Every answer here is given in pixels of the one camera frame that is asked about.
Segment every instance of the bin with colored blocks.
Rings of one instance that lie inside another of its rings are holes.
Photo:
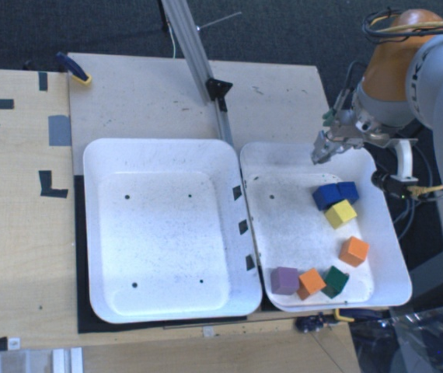
[[[313,200],[320,211],[324,211],[344,198],[340,195],[336,183],[319,186],[313,193]]]
[[[335,203],[329,210],[325,212],[325,217],[334,229],[338,229],[341,225],[357,217],[356,211],[347,199]]]
[[[351,204],[354,204],[354,202],[360,198],[354,181],[343,181],[341,183],[337,183],[337,189],[339,190],[341,197],[343,199],[347,199]]]
[[[350,236],[340,249],[339,260],[357,267],[367,259],[369,248],[370,245],[368,243],[356,236]]]
[[[326,286],[325,281],[320,276],[316,268],[311,268],[303,274],[299,275],[298,296],[301,300],[305,300],[310,295],[314,295]]]
[[[275,295],[293,295],[299,289],[296,268],[277,267],[270,274],[271,292]]]
[[[322,293],[325,293],[330,298],[336,297],[342,292],[348,279],[349,275],[332,265],[325,276],[326,286],[322,289]]]

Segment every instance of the blue square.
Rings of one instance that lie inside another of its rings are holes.
[[[319,210],[327,210],[333,204],[342,201],[344,198],[339,192],[339,188],[336,183],[328,183],[326,185],[319,186],[318,189],[313,192],[313,199]]]
[[[353,181],[346,181],[337,184],[339,193],[343,199],[347,199],[350,204],[353,204],[356,200],[360,198],[358,195],[358,190]]]

